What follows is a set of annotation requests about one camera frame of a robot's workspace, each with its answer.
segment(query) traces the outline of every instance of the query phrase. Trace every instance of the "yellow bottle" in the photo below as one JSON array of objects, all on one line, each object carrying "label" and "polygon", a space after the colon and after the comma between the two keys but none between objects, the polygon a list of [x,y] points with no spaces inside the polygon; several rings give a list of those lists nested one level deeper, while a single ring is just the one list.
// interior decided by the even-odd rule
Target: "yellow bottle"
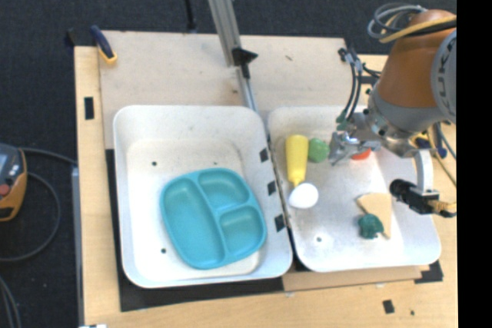
[{"label": "yellow bottle", "polygon": [[285,156],[287,158],[287,178],[298,186],[306,178],[308,166],[309,140],[304,135],[293,134],[285,141]]}]

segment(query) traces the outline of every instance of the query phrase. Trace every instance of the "blue and yellow clamp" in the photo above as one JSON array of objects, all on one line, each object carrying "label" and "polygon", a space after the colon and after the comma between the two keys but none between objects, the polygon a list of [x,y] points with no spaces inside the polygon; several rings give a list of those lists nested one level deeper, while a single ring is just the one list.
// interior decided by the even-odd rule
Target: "blue and yellow clamp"
[{"label": "blue and yellow clamp", "polygon": [[95,40],[96,44],[99,48],[99,54],[101,54],[102,58],[105,60],[108,65],[113,65],[118,59],[116,52],[111,49],[108,40],[103,35],[101,29],[97,25],[91,26],[91,36]]}]

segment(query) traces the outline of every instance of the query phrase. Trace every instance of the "dark green object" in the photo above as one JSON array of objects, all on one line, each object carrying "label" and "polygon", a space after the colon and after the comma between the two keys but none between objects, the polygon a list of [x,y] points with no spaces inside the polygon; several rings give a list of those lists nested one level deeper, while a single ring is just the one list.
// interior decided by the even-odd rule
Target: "dark green object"
[{"label": "dark green object", "polygon": [[309,140],[309,150],[307,151],[307,158],[314,163],[321,163],[326,160],[330,147],[319,138],[312,138]]},{"label": "dark green object", "polygon": [[361,236],[365,239],[374,239],[377,233],[384,231],[384,226],[379,217],[373,214],[366,214],[357,222],[361,228]]}]

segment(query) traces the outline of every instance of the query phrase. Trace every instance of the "wooden table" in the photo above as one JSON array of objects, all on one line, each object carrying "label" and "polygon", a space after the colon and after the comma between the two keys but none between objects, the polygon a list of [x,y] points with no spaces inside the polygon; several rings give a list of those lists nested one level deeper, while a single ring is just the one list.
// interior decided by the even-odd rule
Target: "wooden table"
[{"label": "wooden table", "polygon": [[[209,104],[223,100],[226,100],[226,104],[241,104],[234,79],[229,76],[225,77],[225,82],[217,79],[227,72],[224,71],[226,66],[222,64],[216,36],[134,32],[106,34],[120,62],[128,57],[148,62],[149,57],[164,54],[169,67],[181,65],[179,67],[185,74],[182,80],[194,84],[191,102],[201,102],[211,94]],[[138,46],[127,48],[121,40],[127,40],[129,35],[131,40],[143,45],[145,51],[138,49]],[[242,41],[245,49],[260,55],[251,64],[251,73],[258,107],[264,116],[280,105],[344,104],[347,99],[350,71],[343,68],[337,55],[337,50],[344,46],[342,39],[245,36]],[[385,57],[365,55],[361,56],[361,60],[367,62],[370,68],[381,69]],[[197,61],[203,68],[194,68]],[[444,278],[440,281],[416,283],[413,278],[394,281],[399,275],[405,277],[415,270],[425,276],[430,267],[403,267],[407,270],[405,274],[398,270],[386,270],[386,273],[347,272],[346,275],[328,274],[324,277],[326,282],[321,286],[318,284],[318,287],[327,288],[314,289],[316,283],[308,283],[307,280],[305,287],[313,290],[297,290],[303,287],[298,281],[294,280],[294,283],[286,280],[286,283],[290,283],[286,287],[291,287],[281,293],[121,312],[105,162],[105,149],[111,143],[105,117],[111,117],[116,108],[108,108],[111,105],[107,104],[103,110],[104,90],[101,90],[101,85],[108,83],[108,79],[101,83],[101,76],[105,68],[110,67],[119,66],[118,63],[115,66],[101,63],[96,48],[75,48],[80,190],[75,213],[80,246],[81,325],[106,324],[109,328],[457,326],[457,223],[456,219],[441,217],[434,218],[442,243],[439,264]],[[206,75],[206,84],[201,83],[203,80],[196,80],[201,78],[197,75],[203,75],[204,70],[207,74],[210,68],[218,70]],[[144,97],[138,100],[159,100],[162,104],[183,103],[186,98],[183,98],[179,87],[179,78],[182,76],[173,77],[170,72],[168,77],[177,79],[169,85],[174,84],[176,91],[164,93],[164,102],[152,90],[147,90]],[[113,82],[117,83],[115,86],[129,83]],[[138,83],[138,73],[132,82]],[[221,89],[219,95],[213,93],[216,91],[215,86]],[[118,105],[122,106],[133,98],[128,93],[128,87],[120,88],[122,100]],[[88,104],[93,113],[87,111]],[[450,141],[454,142],[455,126],[445,127],[445,132]],[[446,160],[446,164],[456,174],[452,159]],[[434,183],[443,199],[455,200],[456,189],[438,165],[435,166]]]}]

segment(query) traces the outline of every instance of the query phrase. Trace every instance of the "beige triangular object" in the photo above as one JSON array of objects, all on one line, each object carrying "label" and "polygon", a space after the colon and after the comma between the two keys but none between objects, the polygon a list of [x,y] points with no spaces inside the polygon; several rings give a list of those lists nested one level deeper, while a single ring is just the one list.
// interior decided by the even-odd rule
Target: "beige triangular object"
[{"label": "beige triangular object", "polygon": [[381,220],[387,238],[391,238],[391,194],[369,193],[357,199],[357,205],[366,214],[373,214]]}]

